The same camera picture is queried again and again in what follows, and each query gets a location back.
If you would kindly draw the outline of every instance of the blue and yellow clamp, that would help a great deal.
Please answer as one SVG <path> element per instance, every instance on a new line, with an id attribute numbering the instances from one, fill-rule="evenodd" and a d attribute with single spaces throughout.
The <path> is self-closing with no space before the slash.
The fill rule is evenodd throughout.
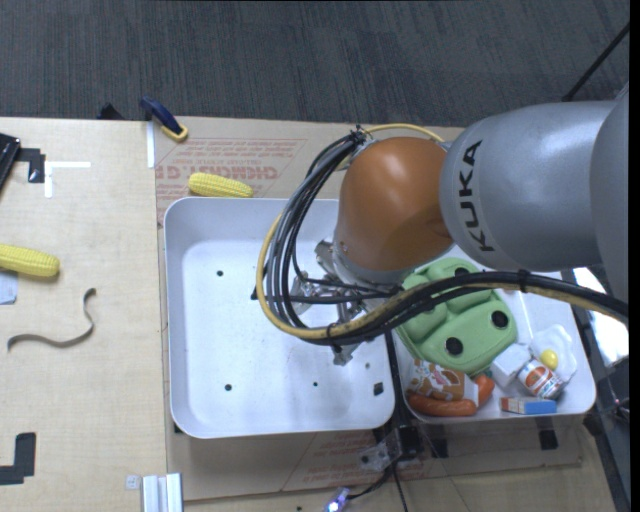
<path id="1" fill-rule="evenodd" d="M 162 133 L 175 140 L 176 142 L 184 141 L 189 135 L 189 130 L 182 123 L 179 123 L 173 114 L 167 110 L 159 101 L 149 96 L 143 96 L 140 99 L 140 107 L 143 108 L 151 116 L 154 116 L 162 123 L 160 130 Z"/>

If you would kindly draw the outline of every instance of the carrot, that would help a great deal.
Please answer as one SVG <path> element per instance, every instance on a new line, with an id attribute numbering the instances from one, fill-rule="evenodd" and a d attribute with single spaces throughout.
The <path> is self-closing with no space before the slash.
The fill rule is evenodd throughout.
<path id="1" fill-rule="evenodd" d="M 473 416 L 478 408 L 473 400 L 438 400 L 428 396 L 409 393 L 409 406 L 428 416 Z"/>
<path id="2" fill-rule="evenodd" d="M 496 383 L 484 373 L 478 375 L 474 381 L 478 386 L 478 407 L 482 406 L 493 393 Z"/>

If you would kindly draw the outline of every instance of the yellow corn cob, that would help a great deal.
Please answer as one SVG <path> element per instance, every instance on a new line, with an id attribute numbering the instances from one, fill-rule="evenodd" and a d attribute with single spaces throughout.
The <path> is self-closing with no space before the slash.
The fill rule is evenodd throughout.
<path id="1" fill-rule="evenodd" d="M 189 190 L 207 197 L 253 197 L 253 189 L 249 185 L 204 172 L 196 172 L 189 177 Z"/>
<path id="2" fill-rule="evenodd" d="M 51 277 L 60 270 L 60 260 L 34 249 L 0 244 L 0 267 L 32 276 Z"/>

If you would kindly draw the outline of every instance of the green plastic object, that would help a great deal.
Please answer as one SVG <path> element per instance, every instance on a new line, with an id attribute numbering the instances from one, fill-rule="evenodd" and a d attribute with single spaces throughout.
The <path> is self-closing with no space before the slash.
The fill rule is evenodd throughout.
<path id="1" fill-rule="evenodd" d="M 405 289 L 479 272 L 469 261 L 444 258 L 417 270 Z M 493 290 L 479 290 L 438 304 L 396 328 L 411 355 L 474 377 L 517 337 L 513 314 Z"/>

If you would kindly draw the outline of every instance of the black dot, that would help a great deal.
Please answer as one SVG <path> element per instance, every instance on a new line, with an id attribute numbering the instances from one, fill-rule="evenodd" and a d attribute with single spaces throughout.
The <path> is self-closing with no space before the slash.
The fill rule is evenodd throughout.
<path id="1" fill-rule="evenodd" d="M 491 313 L 491 321 L 499 329 L 504 329 L 509 324 L 509 317 L 502 311 L 494 311 Z"/>
<path id="2" fill-rule="evenodd" d="M 447 341 L 444 342 L 444 348 L 452 356 L 459 356 L 464 350 L 462 342 L 458 338 L 453 337 L 448 338 Z"/>

